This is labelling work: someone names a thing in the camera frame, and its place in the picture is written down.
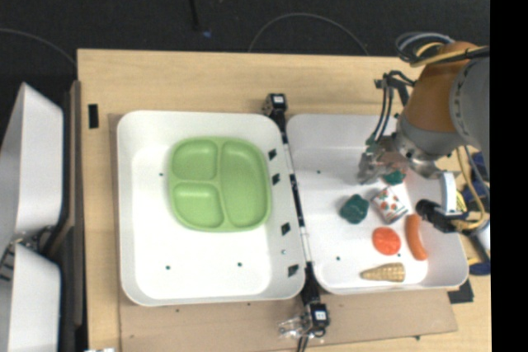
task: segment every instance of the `cable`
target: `cable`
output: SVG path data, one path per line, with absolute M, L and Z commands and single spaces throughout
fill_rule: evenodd
M 376 125 L 376 128 L 372 132 L 372 135 L 370 136 L 369 140 L 374 141 L 376 139 L 376 135 L 378 134 L 378 130 L 380 129 L 381 122 L 383 122 L 383 118 L 385 116 L 385 108 L 387 107 L 387 87 L 383 88 L 383 103 L 381 105 L 381 113 L 379 114 L 378 124 Z
M 262 35 L 262 33 L 267 30 L 270 26 L 272 26 L 273 24 L 275 24 L 276 22 L 278 21 L 281 21 L 283 19 L 287 19 L 287 18 L 293 18 L 293 17 L 306 17 L 306 18 L 313 18 L 313 19 L 319 19 L 320 21 L 324 21 L 324 22 L 327 22 L 328 24 L 332 24 L 333 26 L 336 26 L 337 28 L 339 28 L 340 30 L 344 31 L 345 33 L 347 33 L 356 43 L 357 45 L 361 48 L 361 50 L 363 51 L 363 53 L 366 55 L 366 56 L 370 56 L 368 50 L 366 49 L 366 47 L 363 45 L 363 43 L 361 43 L 361 41 L 355 36 L 353 35 L 347 28 L 345 28 L 344 26 L 342 26 L 341 24 L 329 19 L 329 18 L 326 18 L 324 16 L 320 16 L 320 15 L 316 15 L 314 13 L 307 13 L 307 12 L 292 12 L 292 13 L 286 13 L 285 15 L 281 15 L 281 16 L 278 16 L 277 18 L 274 18 L 272 19 L 271 21 L 269 21 L 267 24 L 265 24 L 258 32 L 257 32 L 257 35 L 255 35 L 255 37 L 253 38 L 253 41 L 251 42 L 251 44 L 249 45 L 249 48 L 247 49 L 248 52 L 251 52 L 253 50 L 253 47 L 255 46 L 255 43 L 257 42 L 258 38 Z
M 445 45 L 455 42 L 448 35 L 439 34 L 436 32 L 406 32 L 401 34 L 395 41 L 396 51 L 398 56 L 404 62 L 416 62 L 420 59 L 418 52 L 423 53 L 422 47 L 424 45 Z
M 416 81 L 413 81 L 410 77 L 408 77 L 407 75 L 405 75 L 402 71 L 390 71 L 389 73 L 389 76 L 394 76 L 394 75 L 397 75 L 400 77 L 400 79 L 403 81 L 403 82 L 406 82 L 408 85 L 410 85 L 411 87 L 414 87 L 416 85 Z
M 299 338 L 299 343 L 297 344 L 297 352 L 304 352 L 306 346 L 308 345 L 309 335 L 301 336 Z
M 383 128 L 379 132 L 377 142 L 381 140 L 381 137 L 383 137 L 383 134 L 385 133 L 385 130 L 387 128 L 387 123 L 389 122 L 389 118 L 390 118 L 390 112 L 393 107 L 393 97 L 394 97 L 393 88 L 389 87 L 388 92 L 389 92 L 389 105 L 387 106 L 387 113 L 385 114 L 385 122 L 383 123 Z
M 471 194 L 473 195 L 475 201 L 477 202 L 478 210 L 480 211 L 480 218 L 475 222 L 467 222 L 465 220 L 453 220 L 453 225 L 457 228 L 459 232 L 467 231 L 467 230 L 474 230 L 479 228 L 482 223 L 486 220 L 486 210 L 484 209 L 484 205 L 482 204 L 482 201 L 480 200 L 479 195 L 477 194 L 477 191 L 473 187 L 473 184 L 471 183 L 471 180 L 469 178 L 468 172 L 464 168 L 464 164 L 462 163 L 462 157 L 460 156 L 460 148 L 456 149 L 456 156 L 459 161 L 460 170 L 462 171 L 462 175 L 464 176 L 465 182 L 468 185 L 469 190 L 471 191 Z
M 476 59 L 486 56 L 489 56 L 489 46 L 473 47 L 472 49 L 456 50 L 455 52 L 438 54 L 437 56 L 418 60 L 417 62 L 411 62 L 411 68 L 417 68 L 419 66 L 434 63 L 446 63 L 454 62 L 456 60 Z
M 313 334 L 314 337 L 317 337 L 318 339 L 321 339 L 322 337 L 324 337 L 327 334 L 327 329 L 322 328 L 321 330 L 318 330 L 318 331 L 312 331 L 312 334 Z
M 32 39 L 32 40 L 39 41 L 40 43 L 42 43 L 44 45 L 47 45 L 51 49 L 53 49 L 53 50 L 59 52 L 60 54 L 62 54 L 75 68 L 77 67 L 77 62 L 75 62 L 75 60 L 69 54 L 67 54 L 64 50 L 62 50 L 57 45 L 54 45 L 50 41 L 45 40 L 42 37 L 39 37 L 38 35 L 33 35 L 33 34 L 30 34 L 29 32 L 25 32 L 25 31 L 12 30 L 10 28 L 0 28 L 0 32 L 3 32 L 5 34 L 19 35 L 19 36 L 22 36 L 22 37 L 26 37 L 26 38 L 29 38 L 29 39 Z
M 489 193 L 489 188 L 486 185 L 486 183 L 484 182 L 484 179 L 482 178 L 482 175 L 480 174 L 480 170 L 477 167 L 474 159 L 471 157 L 471 153 L 469 152 L 469 148 L 467 146 L 464 146 L 464 149 L 465 149 L 466 155 L 468 156 L 469 165 L 473 169 L 473 173 L 475 174 L 475 176 L 476 176 L 476 178 L 478 180 L 478 183 L 480 183 L 480 185 L 484 188 L 484 191 L 486 192 L 486 197 L 488 198 L 488 203 L 491 206 L 491 198 L 490 198 L 491 195 Z
M 416 56 L 420 57 L 422 56 L 425 52 L 427 52 L 429 49 L 432 49 L 433 47 L 441 47 L 442 45 L 444 45 L 443 43 L 440 43 L 440 42 L 436 42 L 436 43 L 427 43 L 426 45 L 423 45 L 422 47 L 420 47 L 417 51 L 416 51 Z

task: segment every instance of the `green divided plate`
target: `green divided plate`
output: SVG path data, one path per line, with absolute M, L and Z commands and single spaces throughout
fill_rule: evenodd
M 250 230 L 271 212 L 266 159 L 237 138 L 188 138 L 170 154 L 172 211 L 185 226 L 208 232 Z

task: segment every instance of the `black cable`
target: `black cable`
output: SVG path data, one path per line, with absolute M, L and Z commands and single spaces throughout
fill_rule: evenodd
M 453 42 L 454 40 L 448 35 L 436 32 L 414 31 L 401 34 L 394 43 L 398 56 L 402 61 L 412 63 L 424 59 L 416 55 L 416 51 L 422 46 L 429 43 L 442 43 L 445 45 Z
M 387 129 L 387 123 L 389 122 L 390 112 L 393 107 L 394 92 L 392 88 L 389 88 L 388 90 L 389 90 L 389 106 L 387 107 L 387 114 L 385 115 L 385 122 L 383 123 L 383 128 L 381 129 L 381 132 L 379 132 L 379 136 L 376 142 L 379 142 L 381 140 L 381 137 L 383 137 L 383 134 L 385 133 L 385 130 Z
M 327 329 L 323 328 L 319 331 L 312 331 L 312 333 L 314 337 L 317 337 L 318 339 L 320 339 L 321 337 L 324 337 L 324 335 L 327 334 Z
M 26 37 L 32 40 L 39 41 L 40 43 L 47 45 L 51 49 L 55 50 L 56 52 L 59 52 L 62 54 L 75 68 L 77 67 L 77 62 L 75 62 L 75 59 L 73 59 L 69 54 L 67 54 L 64 50 L 62 50 L 57 45 L 54 45 L 48 40 L 43 39 L 42 37 L 39 37 L 38 35 L 30 34 L 29 32 L 25 31 L 19 31 L 19 30 L 12 30 L 11 28 L 0 28 L 0 32 L 3 32 L 5 34 L 13 34 L 13 35 L 19 35 L 22 37 Z
M 414 87 L 416 85 L 416 81 L 413 81 L 410 77 L 405 75 L 402 71 L 390 71 L 389 75 L 392 77 L 394 75 L 397 75 L 400 77 L 404 82 L 407 82 L 411 87 Z
M 306 350 L 308 340 L 309 340 L 308 336 L 302 336 L 299 339 L 299 343 L 297 344 L 297 352 L 304 352 Z
M 376 135 L 378 134 L 378 131 L 380 130 L 381 122 L 383 122 L 383 118 L 385 116 L 386 107 L 387 107 L 387 87 L 383 87 L 383 103 L 381 105 L 381 113 L 379 114 L 378 124 L 376 125 L 374 132 L 370 136 L 372 139 L 376 138 Z
M 464 59 L 479 59 L 479 58 L 487 58 L 487 57 L 489 57 L 489 46 L 484 46 L 484 47 L 475 48 L 475 49 L 466 49 L 460 52 L 460 54 L 456 54 L 456 55 L 450 56 L 449 58 L 440 59 L 438 61 L 435 61 L 435 64 L 456 62 L 457 60 L 464 60 Z
M 320 21 L 327 22 L 328 24 L 332 24 L 333 26 L 336 26 L 340 30 L 344 31 L 347 35 L 349 35 L 361 48 L 363 53 L 366 56 L 370 56 L 368 50 L 363 45 L 363 43 L 355 36 L 353 35 L 347 28 L 339 24 L 338 22 L 335 22 L 329 18 L 326 18 L 324 16 L 316 15 L 314 13 L 307 13 L 307 12 L 292 12 L 292 13 L 286 13 L 285 15 L 278 16 L 277 18 L 272 19 L 267 24 L 265 24 L 258 32 L 257 35 L 253 38 L 253 41 L 249 45 L 249 48 L 247 49 L 248 52 L 251 52 L 253 50 L 253 47 L 255 46 L 255 43 L 257 42 L 258 38 L 262 35 L 262 33 L 267 30 L 270 26 L 275 24 L 278 21 L 281 21 L 283 19 L 292 18 L 292 17 L 306 17 L 306 18 L 313 18 L 313 19 L 319 19 Z

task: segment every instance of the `white panel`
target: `white panel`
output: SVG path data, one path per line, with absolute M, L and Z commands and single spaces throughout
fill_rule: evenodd
M 459 234 L 445 234 L 422 222 L 421 235 L 429 258 L 418 261 L 406 242 L 405 218 L 388 226 L 372 204 L 359 224 L 348 223 L 339 215 L 339 209 L 352 195 L 370 200 L 387 185 L 382 180 L 360 185 L 357 180 L 365 141 L 377 120 L 378 116 L 368 115 L 297 115 L 288 123 L 290 151 L 318 282 L 327 291 L 339 294 L 462 284 L 468 275 L 468 265 Z M 393 130 L 391 121 L 387 134 Z M 412 213 L 422 198 L 442 201 L 440 180 L 427 180 L 413 171 L 393 190 Z M 372 245 L 372 232 L 386 226 L 402 242 L 394 256 L 384 256 Z M 360 277 L 361 271 L 390 262 L 404 264 L 406 278 L 402 283 Z
M 0 150 L 0 251 L 14 237 L 58 222 L 63 132 L 61 109 L 22 84 Z
M 271 215 L 245 232 L 184 227 L 168 198 L 169 153 L 186 138 L 244 139 L 266 157 Z M 135 111 L 117 129 L 120 271 L 124 291 L 142 305 L 291 298 L 304 285 L 304 253 L 281 132 L 263 115 Z M 272 149 L 276 156 L 267 159 Z M 282 235 L 281 226 L 290 224 Z M 288 268 L 299 267 L 288 276 Z
M 2 309 L 2 313 L 7 311 L 10 322 L 8 336 L 0 332 L 3 338 L 0 345 L 7 341 L 7 352 L 56 352 L 59 338 L 59 267 L 17 244 L 13 279 L 11 283 L 0 282 L 0 295 L 2 306 L 11 308 Z M 5 330 L 5 321 L 2 321 L 2 326 Z

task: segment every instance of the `green plate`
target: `green plate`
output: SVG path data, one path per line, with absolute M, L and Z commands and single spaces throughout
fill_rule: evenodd
M 237 138 L 189 138 L 170 154 L 172 211 L 185 226 L 208 232 L 250 230 L 271 212 L 266 159 Z

